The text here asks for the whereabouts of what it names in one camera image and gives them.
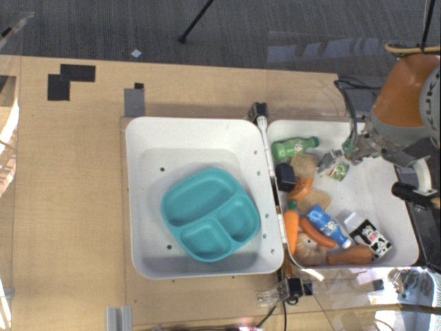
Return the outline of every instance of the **white plastic tray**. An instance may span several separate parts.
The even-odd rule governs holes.
[[[317,136],[319,147],[307,152],[317,154],[320,158],[328,150],[341,149],[348,135],[347,122],[280,120],[268,127],[270,143],[292,137]],[[329,215],[343,223],[351,212],[357,212],[368,218],[393,244],[391,251],[372,263],[376,266],[410,266],[418,259],[418,242],[406,205],[391,194],[391,187],[396,181],[393,165],[381,158],[365,159],[357,166],[351,165],[341,182],[318,174],[314,179],[314,187],[331,197],[331,205],[327,208]],[[284,209],[285,198],[286,195],[282,195]]]
[[[277,270],[283,249],[262,137],[244,120],[141,117],[126,131],[132,260],[152,279]],[[173,185],[199,170],[230,173],[252,198],[260,230],[231,256],[215,263],[191,258],[161,217],[161,199]]]

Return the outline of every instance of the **teal divided plate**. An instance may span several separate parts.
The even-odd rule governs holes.
[[[251,198],[235,178],[216,168],[197,172],[168,190],[161,214],[184,250],[203,262],[229,256],[260,227]]]

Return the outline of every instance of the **orange sausage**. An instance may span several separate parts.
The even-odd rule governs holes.
[[[289,244],[289,252],[294,255],[296,251],[297,235],[298,235],[298,214],[294,210],[288,210],[283,214],[285,229],[287,231],[287,239]]]
[[[314,178],[297,178],[296,186],[288,194],[288,201],[303,200],[311,191]]]
[[[317,244],[324,246],[325,248],[332,249],[336,246],[336,241],[326,237],[322,233],[320,233],[306,218],[301,218],[298,222],[300,227],[303,229],[303,232],[307,234],[309,238],[314,240]]]

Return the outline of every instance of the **green bottle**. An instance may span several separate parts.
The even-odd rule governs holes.
[[[315,136],[309,137],[308,139],[294,137],[287,141],[273,143],[271,151],[274,159],[280,161],[281,159],[301,154],[308,148],[318,147],[318,144],[318,138]]]

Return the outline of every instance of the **wooden table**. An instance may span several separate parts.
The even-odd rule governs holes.
[[[95,65],[96,81],[72,82],[70,101],[48,101],[48,74],[59,74],[62,63]],[[134,308],[136,330],[159,321],[259,320],[267,310],[257,308],[255,292],[274,276],[145,280],[131,288],[144,291],[141,299],[149,304],[137,307],[130,299],[121,180],[123,91],[144,83],[147,113],[161,116],[243,118],[255,101],[267,101],[270,110],[283,114],[344,116],[334,79],[334,74],[24,57],[13,330],[104,330],[106,307],[126,304]],[[229,299],[230,293],[243,296]],[[288,313],[289,330],[333,330],[313,297],[303,297]],[[279,330],[282,324],[277,310],[265,326]]]

